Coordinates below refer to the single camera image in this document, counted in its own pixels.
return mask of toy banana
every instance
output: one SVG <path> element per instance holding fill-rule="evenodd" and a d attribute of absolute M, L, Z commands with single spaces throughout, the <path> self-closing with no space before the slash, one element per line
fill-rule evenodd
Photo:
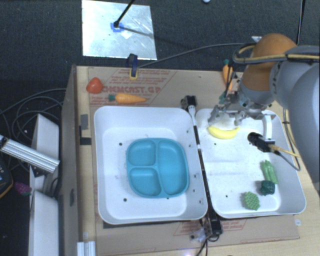
<path fill-rule="evenodd" d="M 240 129 L 240 127 L 237 127 L 235 129 L 232 130 L 221 130 L 217 127 L 214 126 L 209 126 L 208 127 L 208 131 L 209 133 L 213 136 L 216 137 L 218 139 L 221 140 L 229 140 L 234 138 L 237 135 L 238 130 Z"/>

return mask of red toy tomato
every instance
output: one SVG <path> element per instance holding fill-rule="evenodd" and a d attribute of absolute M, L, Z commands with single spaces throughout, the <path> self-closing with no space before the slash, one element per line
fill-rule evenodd
<path fill-rule="evenodd" d="M 103 87 L 104 85 L 102 84 L 100 79 L 97 77 L 94 77 L 89 81 L 85 89 L 90 94 L 99 94 Z"/>

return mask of metal sheet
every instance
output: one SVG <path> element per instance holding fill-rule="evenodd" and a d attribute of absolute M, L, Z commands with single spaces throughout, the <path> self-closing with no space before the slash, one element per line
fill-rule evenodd
<path fill-rule="evenodd" d="M 150 7 L 133 4 L 119 28 L 113 23 L 127 4 L 82 0 L 82 46 L 84 56 L 156 60 Z"/>

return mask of green toy vegetable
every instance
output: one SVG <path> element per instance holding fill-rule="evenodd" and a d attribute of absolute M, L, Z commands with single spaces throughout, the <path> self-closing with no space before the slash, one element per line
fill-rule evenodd
<path fill-rule="evenodd" d="M 276 185 L 269 180 L 263 180 L 261 182 L 260 192 L 262 195 L 273 195 L 275 193 Z"/>
<path fill-rule="evenodd" d="M 264 162 L 261 163 L 261 167 L 262 167 L 265 180 L 273 182 L 274 184 L 278 184 L 278 179 L 275 174 L 273 165 L 268 160 L 265 160 Z"/>
<path fill-rule="evenodd" d="M 252 210 L 258 210 L 260 207 L 258 196 L 252 192 L 244 193 L 244 203 L 246 207 Z"/>

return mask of blue tape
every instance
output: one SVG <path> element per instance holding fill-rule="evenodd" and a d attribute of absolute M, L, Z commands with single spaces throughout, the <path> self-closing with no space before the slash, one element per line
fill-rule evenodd
<path fill-rule="evenodd" d="M 112 31 L 115 32 L 115 33 L 119 33 L 119 32 L 125 31 L 123 29 L 124 25 L 121 22 L 119 23 L 119 27 L 115 27 L 114 23 L 111 22 L 110 23 L 110 27 L 111 27 Z"/>

